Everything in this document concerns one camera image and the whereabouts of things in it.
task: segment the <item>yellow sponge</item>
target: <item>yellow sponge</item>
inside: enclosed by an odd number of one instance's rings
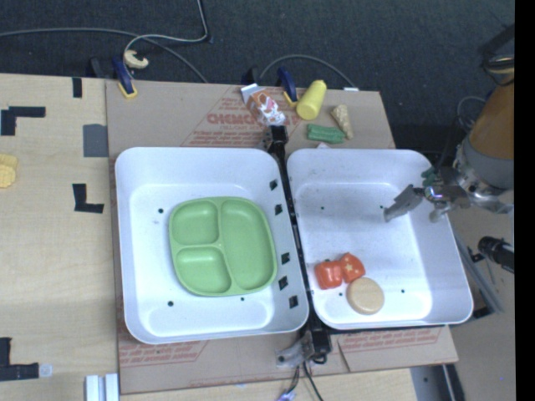
[[[0,187],[9,187],[17,175],[18,160],[15,156],[0,154]]]

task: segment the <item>green plate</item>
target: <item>green plate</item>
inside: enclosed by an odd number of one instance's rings
[[[256,292],[277,274],[268,220],[250,200],[211,197],[183,202],[171,212],[169,238],[176,275],[194,294]]]

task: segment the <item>cardboard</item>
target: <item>cardboard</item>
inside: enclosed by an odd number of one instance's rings
[[[265,148],[265,129],[243,103],[241,87],[223,84],[136,82],[138,96],[125,99],[112,80],[106,81],[110,150],[110,187],[117,296],[121,393],[144,393],[291,378],[293,369],[278,368],[275,352],[298,340],[296,332],[203,342],[145,345],[125,326],[122,311],[114,163],[119,153],[136,146]],[[287,153],[317,147],[307,140],[307,122],[283,97],[281,88],[267,88],[287,117]],[[385,110],[376,92],[328,90],[318,118],[322,126],[338,126],[329,112],[347,105],[354,137],[341,148],[394,149]],[[450,328],[356,332],[332,336],[333,351],[313,375],[406,368],[457,361]]]

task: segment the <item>red toy food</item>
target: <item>red toy food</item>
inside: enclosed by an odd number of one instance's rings
[[[340,265],[342,267],[344,281],[347,283],[351,283],[355,279],[363,277],[366,274],[362,262],[349,252],[346,252],[342,258],[340,258]]]
[[[314,268],[316,279],[322,290],[342,285],[342,267],[340,261],[322,261]]]

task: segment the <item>light wood surface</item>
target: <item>light wood surface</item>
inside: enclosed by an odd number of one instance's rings
[[[84,377],[117,373],[115,288],[107,158],[84,158],[83,126],[106,124],[104,80],[0,74],[0,109],[45,106],[19,118],[0,153],[18,157],[15,184],[0,190],[0,337],[11,363],[47,363],[48,378],[0,383],[10,400],[84,399]],[[86,184],[102,214],[74,211],[73,183]],[[414,401],[410,371],[316,377],[324,399]],[[122,396],[121,399],[277,399],[288,381]],[[297,399],[316,399],[303,378]]]

